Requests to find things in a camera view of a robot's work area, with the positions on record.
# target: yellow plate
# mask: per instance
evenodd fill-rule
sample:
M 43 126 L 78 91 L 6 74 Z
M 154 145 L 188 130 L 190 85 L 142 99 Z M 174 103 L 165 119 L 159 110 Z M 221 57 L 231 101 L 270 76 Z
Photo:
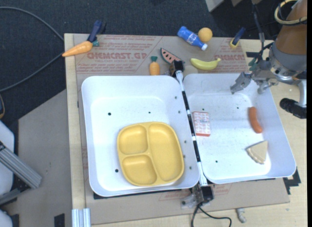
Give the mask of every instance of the yellow plate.
M 125 178 L 136 186 L 156 186 L 178 180 L 184 171 L 179 140 L 171 126 L 146 122 L 126 126 L 117 137 Z

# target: white bottle cap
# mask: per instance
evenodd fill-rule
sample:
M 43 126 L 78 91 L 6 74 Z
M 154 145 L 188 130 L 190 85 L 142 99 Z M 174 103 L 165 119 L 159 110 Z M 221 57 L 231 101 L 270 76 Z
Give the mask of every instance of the white bottle cap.
M 202 47 L 201 47 L 201 50 L 205 51 L 207 49 L 208 45 L 207 44 L 204 44 Z

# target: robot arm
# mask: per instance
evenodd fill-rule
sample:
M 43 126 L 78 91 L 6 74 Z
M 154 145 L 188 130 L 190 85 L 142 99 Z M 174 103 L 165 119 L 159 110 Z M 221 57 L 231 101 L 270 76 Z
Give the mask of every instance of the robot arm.
M 296 1 L 287 19 L 279 18 L 279 11 L 288 2 Z M 307 117 L 307 7 L 308 0 L 285 0 L 275 10 L 276 21 L 282 28 L 275 42 L 263 47 L 258 58 L 250 63 L 251 73 L 241 73 L 231 86 L 232 94 L 244 89 L 254 80 L 259 85 L 258 93 L 263 93 L 279 82 L 298 85 L 300 101 L 283 99 L 280 106 L 299 118 Z M 264 49 L 269 49 L 269 57 L 262 59 Z

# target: plastic bottle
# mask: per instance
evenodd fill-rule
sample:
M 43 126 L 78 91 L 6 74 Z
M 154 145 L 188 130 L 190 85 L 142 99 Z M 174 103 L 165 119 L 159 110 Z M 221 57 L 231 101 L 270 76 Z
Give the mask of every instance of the plastic bottle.
M 185 26 L 182 26 L 177 35 L 183 38 L 188 44 L 195 45 L 201 48 L 201 50 L 205 51 L 208 47 L 207 44 L 201 42 L 198 35 L 188 30 Z

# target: watermelon slice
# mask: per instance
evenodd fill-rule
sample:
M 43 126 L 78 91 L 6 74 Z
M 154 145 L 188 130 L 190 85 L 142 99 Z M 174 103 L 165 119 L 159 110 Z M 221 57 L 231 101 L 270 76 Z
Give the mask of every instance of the watermelon slice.
M 162 59 L 168 63 L 171 64 L 172 61 L 176 60 L 176 61 L 181 61 L 182 59 L 180 59 L 179 57 L 177 57 L 176 55 L 172 54 L 171 52 L 169 52 L 168 50 L 161 48 L 160 49 L 160 53 L 162 56 Z

